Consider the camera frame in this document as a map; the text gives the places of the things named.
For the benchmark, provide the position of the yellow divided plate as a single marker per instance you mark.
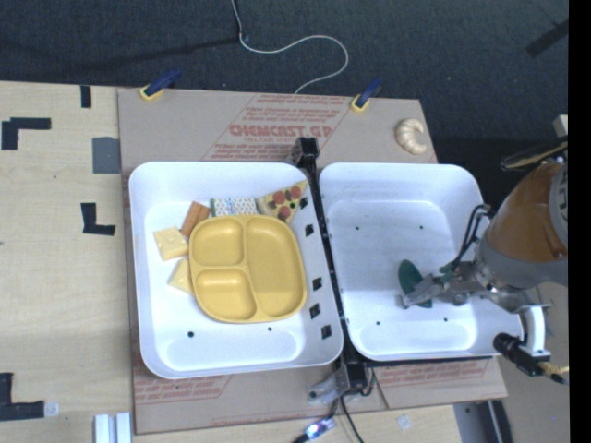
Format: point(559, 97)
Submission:
point(258, 270)

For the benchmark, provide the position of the beige croissant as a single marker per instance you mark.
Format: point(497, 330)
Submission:
point(407, 134)

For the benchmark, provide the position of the white printed packet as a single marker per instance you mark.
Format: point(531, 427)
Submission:
point(233, 206)

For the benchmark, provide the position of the orange biscuit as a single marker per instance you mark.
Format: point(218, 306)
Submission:
point(194, 217)

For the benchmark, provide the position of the yellow cheese wedge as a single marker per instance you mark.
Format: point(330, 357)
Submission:
point(181, 277)

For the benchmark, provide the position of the white plastic tray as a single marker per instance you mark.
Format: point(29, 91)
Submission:
point(231, 344)
point(392, 192)

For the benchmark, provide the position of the yellow cheese block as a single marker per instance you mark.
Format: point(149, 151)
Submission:
point(170, 243)

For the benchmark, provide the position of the pizza slice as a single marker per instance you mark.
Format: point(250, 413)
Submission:
point(282, 201)

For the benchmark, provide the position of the black cylinder on white bracket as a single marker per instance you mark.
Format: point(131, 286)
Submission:
point(531, 335)

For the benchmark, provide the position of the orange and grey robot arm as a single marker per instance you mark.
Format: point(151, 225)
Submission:
point(526, 219)

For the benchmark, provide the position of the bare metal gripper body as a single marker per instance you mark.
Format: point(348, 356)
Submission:
point(475, 289)

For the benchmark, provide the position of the dark green leaf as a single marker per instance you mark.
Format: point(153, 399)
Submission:
point(408, 275)

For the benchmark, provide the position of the brown cardboard board red print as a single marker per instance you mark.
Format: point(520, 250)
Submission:
point(184, 123)

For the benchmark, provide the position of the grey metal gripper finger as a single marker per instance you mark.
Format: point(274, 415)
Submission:
point(418, 298)
point(431, 282)

